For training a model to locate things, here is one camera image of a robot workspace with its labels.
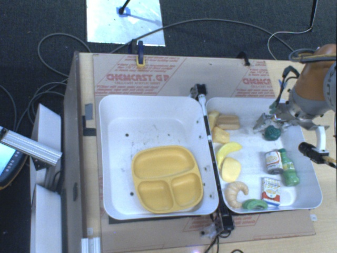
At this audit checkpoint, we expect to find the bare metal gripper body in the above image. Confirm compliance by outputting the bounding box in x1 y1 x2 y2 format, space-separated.
270 102 330 131

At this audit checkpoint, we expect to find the green broccoli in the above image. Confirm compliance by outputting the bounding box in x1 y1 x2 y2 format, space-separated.
263 125 282 142

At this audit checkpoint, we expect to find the white plastic tray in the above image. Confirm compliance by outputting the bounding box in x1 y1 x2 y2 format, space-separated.
205 96 323 216
98 94 220 220

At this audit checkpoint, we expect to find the tan bread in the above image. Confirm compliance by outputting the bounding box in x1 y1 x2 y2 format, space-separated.
216 114 241 131

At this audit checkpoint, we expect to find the small white and orange can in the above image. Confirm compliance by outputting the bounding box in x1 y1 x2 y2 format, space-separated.
264 149 284 175

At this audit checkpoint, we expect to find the yellow cheese wedge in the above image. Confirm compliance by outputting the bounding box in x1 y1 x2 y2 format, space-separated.
212 125 231 145

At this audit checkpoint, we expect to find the yellow banana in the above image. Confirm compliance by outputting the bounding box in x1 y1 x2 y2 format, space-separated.
216 141 243 170

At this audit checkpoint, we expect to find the green bottle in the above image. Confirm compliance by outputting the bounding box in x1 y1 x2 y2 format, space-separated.
278 148 301 187

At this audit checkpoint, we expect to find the pale yellow toy chunk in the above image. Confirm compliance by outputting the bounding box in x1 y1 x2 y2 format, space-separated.
207 110 221 132

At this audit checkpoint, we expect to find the thin black and white rod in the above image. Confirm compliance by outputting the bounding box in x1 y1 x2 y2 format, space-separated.
197 93 230 221

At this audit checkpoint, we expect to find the yellow lemon half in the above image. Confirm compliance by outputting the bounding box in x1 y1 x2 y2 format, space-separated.
220 157 242 183

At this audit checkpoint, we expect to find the red and white carton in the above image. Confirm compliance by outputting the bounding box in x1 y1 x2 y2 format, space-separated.
261 177 282 208

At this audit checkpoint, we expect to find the beige croissant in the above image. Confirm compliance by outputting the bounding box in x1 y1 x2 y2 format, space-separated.
224 181 250 209

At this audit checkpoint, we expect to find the green pea pod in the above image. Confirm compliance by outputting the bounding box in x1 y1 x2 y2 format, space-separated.
241 198 269 211

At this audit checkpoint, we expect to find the brown cardboard board red print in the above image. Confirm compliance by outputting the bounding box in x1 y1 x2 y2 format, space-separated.
92 53 316 253

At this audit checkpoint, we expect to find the yellow divided plate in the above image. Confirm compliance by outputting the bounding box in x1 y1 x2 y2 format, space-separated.
131 144 205 215

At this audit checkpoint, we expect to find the black cylinder on white bracket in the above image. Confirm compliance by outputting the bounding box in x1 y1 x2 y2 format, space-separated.
298 125 331 165

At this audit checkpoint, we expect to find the black block with thin wires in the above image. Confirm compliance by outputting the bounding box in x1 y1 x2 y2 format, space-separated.
190 83 209 100
213 211 235 233

